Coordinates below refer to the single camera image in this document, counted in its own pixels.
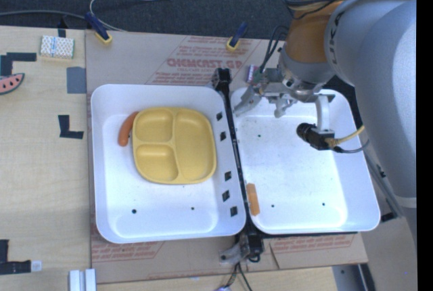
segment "sausage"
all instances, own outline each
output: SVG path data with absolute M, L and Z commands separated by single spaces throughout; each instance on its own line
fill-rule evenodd
M 129 132 L 133 128 L 134 119 L 139 112 L 134 112 L 125 119 L 119 130 L 118 143 L 120 146 L 125 147 L 128 144 Z

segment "small box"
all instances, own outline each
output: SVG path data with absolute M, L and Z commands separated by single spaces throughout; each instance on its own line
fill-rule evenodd
M 74 39 L 56 36 L 43 36 L 41 56 L 47 58 L 72 59 L 74 56 Z

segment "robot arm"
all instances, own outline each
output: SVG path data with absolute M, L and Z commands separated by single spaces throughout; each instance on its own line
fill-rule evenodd
M 363 129 L 416 245 L 417 0 L 283 2 L 295 13 L 278 66 L 256 71 L 235 114 L 265 97 L 278 118 L 296 102 L 315 102 L 334 75 L 353 86 Z M 298 135 L 307 140 L 313 132 L 319 142 L 332 137 L 309 128 L 299 126 Z

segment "black tape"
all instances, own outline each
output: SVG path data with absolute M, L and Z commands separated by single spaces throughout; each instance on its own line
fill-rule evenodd
M 383 223 L 385 221 L 388 221 L 388 220 L 391 220 L 391 219 L 395 219 L 395 214 L 393 212 L 389 212 L 389 213 L 383 214 L 380 217 L 380 221 L 383 222 Z
M 83 139 L 84 131 L 69 131 L 69 115 L 59 115 L 60 137 Z
M 7 59 L 9 61 L 36 61 L 36 53 L 6 53 Z
M 57 28 L 69 28 L 69 26 L 67 25 L 67 23 L 65 21 L 65 18 L 66 18 L 66 16 L 62 16 L 62 18 L 60 19 L 60 21 L 57 24 Z
M 0 275 L 30 273 L 32 271 L 32 261 L 23 262 L 4 262 L 0 263 Z
M 57 33 L 58 33 L 59 37 L 66 37 L 66 30 L 63 28 L 59 28 L 57 30 Z
M 7 262 L 7 244 L 9 240 L 0 240 L 0 263 Z
M 7 261 L 7 247 L 9 240 L 0 240 L 0 275 L 30 273 L 32 261 Z
M 12 74 L 12 61 L 6 55 L 0 55 L 0 76 Z

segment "pink watermelon slice toy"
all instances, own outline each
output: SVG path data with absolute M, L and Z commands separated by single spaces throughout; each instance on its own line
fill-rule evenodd
M 11 91 L 18 88 L 22 80 L 24 79 L 24 73 L 11 74 L 9 76 L 0 76 L 0 95 L 10 93 Z

